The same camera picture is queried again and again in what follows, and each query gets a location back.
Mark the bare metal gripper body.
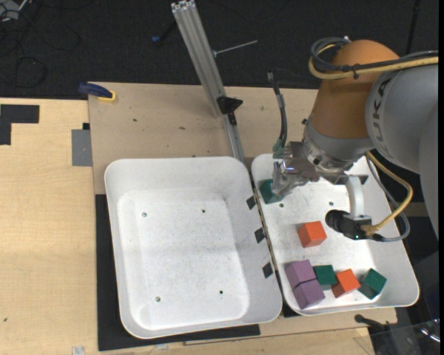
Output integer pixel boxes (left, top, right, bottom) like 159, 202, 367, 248
277, 141, 356, 186

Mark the white plastic tray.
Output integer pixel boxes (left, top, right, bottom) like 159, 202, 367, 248
250, 152, 420, 317
104, 155, 283, 340

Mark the orange cube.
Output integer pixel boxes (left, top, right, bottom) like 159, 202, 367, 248
296, 220, 328, 249
331, 268, 362, 299

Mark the green cube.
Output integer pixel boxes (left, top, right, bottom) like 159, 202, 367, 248
357, 267, 388, 300
312, 264, 338, 287
258, 178, 284, 205

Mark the pale wood board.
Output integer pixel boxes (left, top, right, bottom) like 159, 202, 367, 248
87, 81, 406, 347

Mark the purple cube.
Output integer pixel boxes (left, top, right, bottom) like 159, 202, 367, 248
283, 259, 317, 288
292, 279, 326, 311

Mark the black cylinder on white bracket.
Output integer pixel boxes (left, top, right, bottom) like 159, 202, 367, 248
324, 174, 373, 241

